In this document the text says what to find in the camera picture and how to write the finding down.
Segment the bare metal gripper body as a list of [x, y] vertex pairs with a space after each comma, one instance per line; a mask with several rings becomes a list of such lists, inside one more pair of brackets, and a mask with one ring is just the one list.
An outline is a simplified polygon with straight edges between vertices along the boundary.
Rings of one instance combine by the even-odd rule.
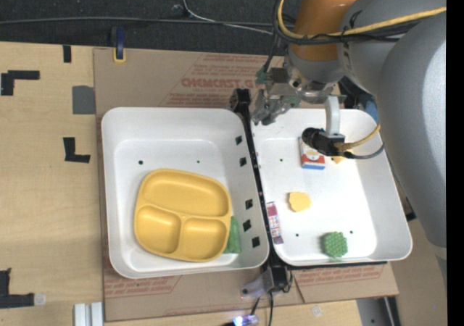
[[322, 103], [333, 91], [333, 83], [309, 80], [298, 70], [272, 68], [267, 73], [267, 99]]

